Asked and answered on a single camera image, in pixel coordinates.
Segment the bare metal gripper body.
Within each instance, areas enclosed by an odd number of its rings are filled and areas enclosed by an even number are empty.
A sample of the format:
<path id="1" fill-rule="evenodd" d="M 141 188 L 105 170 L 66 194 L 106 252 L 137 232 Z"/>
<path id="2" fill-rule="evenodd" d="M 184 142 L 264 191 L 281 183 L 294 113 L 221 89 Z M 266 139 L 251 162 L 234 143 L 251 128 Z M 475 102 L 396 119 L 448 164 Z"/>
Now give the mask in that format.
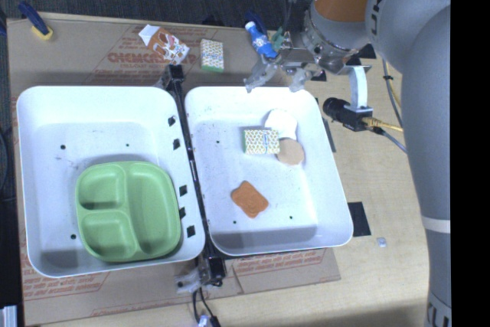
<path id="1" fill-rule="evenodd" d="M 305 13 L 303 28 L 289 35 L 279 53 L 288 68 L 314 66 L 337 74 L 357 53 L 357 23 Z"/>

